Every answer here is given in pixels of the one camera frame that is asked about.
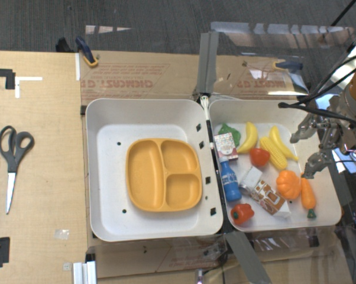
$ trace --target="tomato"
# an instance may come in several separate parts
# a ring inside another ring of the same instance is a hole
[[[250,162],[255,167],[265,166],[270,158],[270,153],[264,149],[251,149],[249,152]]]
[[[236,225],[248,221],[254,216],[254,211],[250,204],[236,204],[231,210],[231,217]]]

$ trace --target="orange divided plate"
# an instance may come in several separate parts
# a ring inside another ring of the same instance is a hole
[[[148,138],[127,151],[128,194],[145,211],[182,211],[202,197],[202,176],[195,150],[186,142]]]

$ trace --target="orange carrot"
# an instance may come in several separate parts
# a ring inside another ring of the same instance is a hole
[[[308,209],[307,218],[316,218],[316,214],[313,211],[314,207],[316,206],[316,198],[315,194],[313,193],[312,187],[309,184],[309,181],[304,177],[301,178],[300,182],[302,185],[302,205],[304,206],[304,208]]]

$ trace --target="corn cob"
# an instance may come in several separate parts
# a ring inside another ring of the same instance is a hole
[[[262,149],[270,153],[270,162],[279,170],[287,167],[287,159],[278,147],[268,138],[260,138],[260,146]]]

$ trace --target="pumpkin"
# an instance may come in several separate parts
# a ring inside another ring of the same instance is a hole
[[[300,178],[292,170],[282,170],[276,180],[277,190],[287,200],[294,200],[302,190]]]

